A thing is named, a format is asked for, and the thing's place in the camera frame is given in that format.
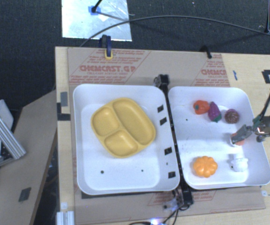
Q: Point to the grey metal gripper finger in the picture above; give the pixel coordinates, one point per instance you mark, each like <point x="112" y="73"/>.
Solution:
<point x="245" y="129"/>
<point x="236" y="138"/>

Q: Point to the white plastic tray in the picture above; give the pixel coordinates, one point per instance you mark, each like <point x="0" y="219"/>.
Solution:
<point x="125" y="172"/>
<point x="202" y="139"/>

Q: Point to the orange pumpkin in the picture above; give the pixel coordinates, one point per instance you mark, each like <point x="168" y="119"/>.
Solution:
<point x="205" y="167"/>

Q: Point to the thin black rod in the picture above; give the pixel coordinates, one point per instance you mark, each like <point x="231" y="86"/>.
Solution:
<point x="172" y="128"/>

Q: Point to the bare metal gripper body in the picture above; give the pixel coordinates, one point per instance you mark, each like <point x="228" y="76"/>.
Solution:
<point x="269" y="126"/>

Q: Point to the purple grapes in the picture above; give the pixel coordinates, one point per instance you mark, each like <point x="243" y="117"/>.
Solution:
<point x="214" y="112"/>

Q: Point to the orange and white toy food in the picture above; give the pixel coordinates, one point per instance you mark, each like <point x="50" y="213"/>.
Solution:
<point x="240" y="142"/>

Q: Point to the white cauliflower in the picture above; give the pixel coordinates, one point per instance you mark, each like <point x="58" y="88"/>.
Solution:
<point x="239" y="164"/>

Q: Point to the orange bell pepper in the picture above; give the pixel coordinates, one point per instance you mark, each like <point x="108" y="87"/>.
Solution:
<point x="201" y="107"/>

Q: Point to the yellow divided plate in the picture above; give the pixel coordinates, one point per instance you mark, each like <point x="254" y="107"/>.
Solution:
<point x="130" y="118"/>

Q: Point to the brown cardboard board red print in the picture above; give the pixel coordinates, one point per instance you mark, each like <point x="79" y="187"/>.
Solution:
<point x="130" y="67"/>

